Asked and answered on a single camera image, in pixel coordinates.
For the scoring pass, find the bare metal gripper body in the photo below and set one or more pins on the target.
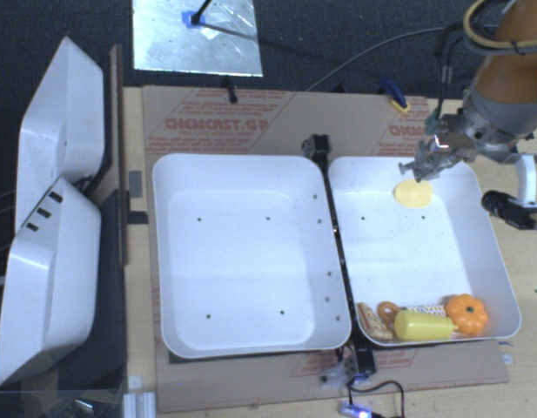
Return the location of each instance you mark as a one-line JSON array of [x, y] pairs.
[[459, 139]]

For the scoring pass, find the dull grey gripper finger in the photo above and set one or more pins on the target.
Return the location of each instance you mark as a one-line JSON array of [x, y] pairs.
[[431, 169], [411, 166]]

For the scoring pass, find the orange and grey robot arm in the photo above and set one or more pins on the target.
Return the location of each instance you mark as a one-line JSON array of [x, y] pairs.
[[512, 72]]

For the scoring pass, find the yellow round biscuit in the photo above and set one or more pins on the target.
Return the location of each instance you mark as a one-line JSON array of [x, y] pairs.
[[412, 194]]

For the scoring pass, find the white plastic tray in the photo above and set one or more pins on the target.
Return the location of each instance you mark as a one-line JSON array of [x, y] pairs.
[[242, 255], [407, 259]]

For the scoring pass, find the thin black rod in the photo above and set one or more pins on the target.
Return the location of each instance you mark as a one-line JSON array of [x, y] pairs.
[[340, 251]]

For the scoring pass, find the white and yellow patterned packet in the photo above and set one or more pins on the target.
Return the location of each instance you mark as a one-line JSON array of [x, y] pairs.
[[429, 308]]

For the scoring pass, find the brown pretzel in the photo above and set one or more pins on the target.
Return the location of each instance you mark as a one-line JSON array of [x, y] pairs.
[[387, 309]]

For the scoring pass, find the orange pumpkin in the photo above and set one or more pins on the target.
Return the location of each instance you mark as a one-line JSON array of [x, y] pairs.
[[466, 316]]

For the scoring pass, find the brown cardboard board red print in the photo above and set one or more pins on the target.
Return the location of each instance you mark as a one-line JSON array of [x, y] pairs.
[[259, 124]]

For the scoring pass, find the yellow plastic bottle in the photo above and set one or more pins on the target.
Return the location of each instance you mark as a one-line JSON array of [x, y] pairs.
[[420, 325]]

